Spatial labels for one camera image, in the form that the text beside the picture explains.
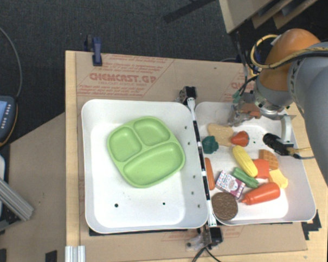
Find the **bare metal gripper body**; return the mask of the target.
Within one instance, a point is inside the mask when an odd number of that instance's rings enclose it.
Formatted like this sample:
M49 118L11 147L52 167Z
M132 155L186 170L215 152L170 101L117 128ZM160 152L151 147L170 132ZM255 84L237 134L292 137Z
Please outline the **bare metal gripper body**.
M260 119L262 116L279 120L281 108L274 110L273 107L267 107L264 103L259 103L256 101L247 101L243 100L237 104L238 113L249 113L252 118L251 119Z

